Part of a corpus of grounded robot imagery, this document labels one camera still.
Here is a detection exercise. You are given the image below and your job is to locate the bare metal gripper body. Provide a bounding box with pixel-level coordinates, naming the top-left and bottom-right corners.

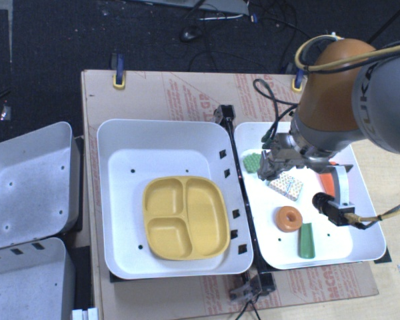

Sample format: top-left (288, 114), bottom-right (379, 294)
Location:
top-left (267, 133), bottom-right (338, 174)

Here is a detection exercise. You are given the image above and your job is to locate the white carton with coloured dots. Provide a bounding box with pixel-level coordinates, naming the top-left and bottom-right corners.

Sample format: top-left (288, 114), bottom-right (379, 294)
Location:
top-left (268, 171), bottom-right (305, 202)

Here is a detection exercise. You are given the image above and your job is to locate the orange carrot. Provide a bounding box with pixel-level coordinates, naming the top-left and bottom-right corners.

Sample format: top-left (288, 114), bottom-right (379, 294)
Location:
top-left (318, 161), bottom-right (338, 197)

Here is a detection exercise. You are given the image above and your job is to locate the orange doughnut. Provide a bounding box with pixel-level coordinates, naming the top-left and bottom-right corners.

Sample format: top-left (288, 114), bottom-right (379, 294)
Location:
top-left (275, 205), bottom-right (304, 233)

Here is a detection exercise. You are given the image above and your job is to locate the green pea pod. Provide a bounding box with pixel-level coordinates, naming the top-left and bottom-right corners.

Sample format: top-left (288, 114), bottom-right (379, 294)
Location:
top-left (298, 222), bottom-right (316, 260)

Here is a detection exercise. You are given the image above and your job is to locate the yellow divided plate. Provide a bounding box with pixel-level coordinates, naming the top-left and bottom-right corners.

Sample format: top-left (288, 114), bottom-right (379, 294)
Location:
top-left (142, 175), bottom-right (231, 262)

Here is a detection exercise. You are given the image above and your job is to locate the white plastic tray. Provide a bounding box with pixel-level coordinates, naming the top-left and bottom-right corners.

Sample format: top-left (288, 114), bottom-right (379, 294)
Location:
top-left (96, 118), bottom-right (255, 281)
top-left (233, 121), bottom-right (387, 271)

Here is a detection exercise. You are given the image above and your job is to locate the brown cardboard board red print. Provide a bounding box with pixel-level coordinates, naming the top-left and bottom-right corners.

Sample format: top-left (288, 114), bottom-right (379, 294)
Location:
top-left (81, 69), bottom-right (380, 320)

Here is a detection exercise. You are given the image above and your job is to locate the black block with thin wires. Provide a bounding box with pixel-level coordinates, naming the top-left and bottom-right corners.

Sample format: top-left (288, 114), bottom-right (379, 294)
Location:
top-left (229, 271), bottom-right (277, 303)
top-left (213, 104), bottom-right (236, 125)

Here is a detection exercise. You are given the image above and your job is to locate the black cylinder on white bracket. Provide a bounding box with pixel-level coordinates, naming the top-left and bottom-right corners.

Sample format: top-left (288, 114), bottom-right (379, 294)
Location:
top-left (311, 163), bottom-right (356, 227)

